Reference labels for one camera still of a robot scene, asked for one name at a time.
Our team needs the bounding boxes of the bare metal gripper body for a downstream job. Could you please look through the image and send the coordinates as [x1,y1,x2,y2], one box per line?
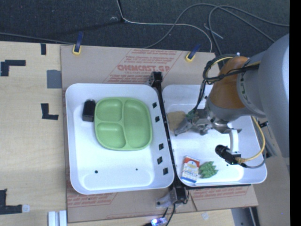
[187,109,233,136]

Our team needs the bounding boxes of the tan bread slice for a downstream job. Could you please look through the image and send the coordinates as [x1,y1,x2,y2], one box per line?
[166,111,187,130]

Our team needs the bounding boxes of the white plastic tray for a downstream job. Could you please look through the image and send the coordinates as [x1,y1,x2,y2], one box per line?
[65,83,175,195]
[162,84,268,187]

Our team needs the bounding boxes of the green pea pods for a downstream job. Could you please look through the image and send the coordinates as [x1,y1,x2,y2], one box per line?
[198,161,219,179]

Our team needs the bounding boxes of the red white blue carton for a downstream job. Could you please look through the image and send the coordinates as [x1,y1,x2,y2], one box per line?
[180,155,201,184]

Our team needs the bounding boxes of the green divided plate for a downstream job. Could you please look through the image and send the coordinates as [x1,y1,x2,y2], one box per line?
[94,97,153,152]

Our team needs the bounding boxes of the small black bottle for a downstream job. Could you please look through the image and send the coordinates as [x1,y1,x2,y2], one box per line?
[82,98,96,122]

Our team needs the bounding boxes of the brown cardboard board red print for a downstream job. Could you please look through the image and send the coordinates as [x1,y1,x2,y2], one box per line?
[60,45,259,223]

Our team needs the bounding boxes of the black cylinder on white bracket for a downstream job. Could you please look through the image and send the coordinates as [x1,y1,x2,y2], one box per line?
[214,128,243,166]

